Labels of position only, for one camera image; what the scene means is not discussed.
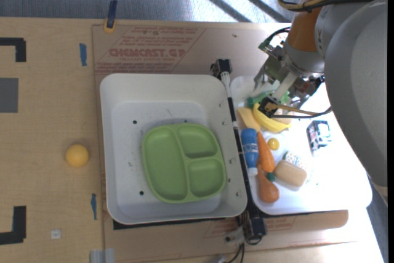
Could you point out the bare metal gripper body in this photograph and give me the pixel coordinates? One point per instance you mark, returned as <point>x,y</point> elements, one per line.
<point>278,66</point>

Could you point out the pale yellow wedge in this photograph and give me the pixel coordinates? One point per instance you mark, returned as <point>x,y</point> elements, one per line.
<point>247,118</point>

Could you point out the blue bottle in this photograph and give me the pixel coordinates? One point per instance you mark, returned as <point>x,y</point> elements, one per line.
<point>249,148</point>

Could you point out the green divided plate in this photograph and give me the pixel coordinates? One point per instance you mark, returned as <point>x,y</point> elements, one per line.
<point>163,163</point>

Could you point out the green toy vegetable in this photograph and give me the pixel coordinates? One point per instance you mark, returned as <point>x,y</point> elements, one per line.
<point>254,100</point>

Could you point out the orange carrot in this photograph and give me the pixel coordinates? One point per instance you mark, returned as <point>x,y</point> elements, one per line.
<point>266,154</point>

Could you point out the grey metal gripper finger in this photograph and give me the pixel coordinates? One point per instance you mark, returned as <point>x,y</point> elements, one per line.
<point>262,79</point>

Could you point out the brown cardboard board red print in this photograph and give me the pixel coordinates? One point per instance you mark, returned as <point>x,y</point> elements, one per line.
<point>147,52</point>

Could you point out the small yellow ball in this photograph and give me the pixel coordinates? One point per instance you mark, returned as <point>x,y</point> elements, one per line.
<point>273,143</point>

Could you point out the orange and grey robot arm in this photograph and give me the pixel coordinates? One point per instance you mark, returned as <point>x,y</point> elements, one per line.
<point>354,71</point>

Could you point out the tan bread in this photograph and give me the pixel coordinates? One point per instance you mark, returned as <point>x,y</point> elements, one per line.
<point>291,174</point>

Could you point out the yellow banana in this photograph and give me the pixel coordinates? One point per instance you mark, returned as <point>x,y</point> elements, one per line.
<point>269,124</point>

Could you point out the large yellow ball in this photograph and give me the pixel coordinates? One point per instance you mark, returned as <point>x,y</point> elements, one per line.
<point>77,156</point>

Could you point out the white plastic tray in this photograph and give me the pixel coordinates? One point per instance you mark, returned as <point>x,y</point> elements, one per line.
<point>323,188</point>
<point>123,132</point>

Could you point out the thin black and white rod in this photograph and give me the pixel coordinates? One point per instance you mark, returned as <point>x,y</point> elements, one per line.
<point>234,120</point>

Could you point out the orange pear-shaped toy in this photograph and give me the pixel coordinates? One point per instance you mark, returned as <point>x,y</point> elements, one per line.
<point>267,191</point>

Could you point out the colourful patterned packet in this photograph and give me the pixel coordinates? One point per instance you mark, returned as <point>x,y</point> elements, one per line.
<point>295,160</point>

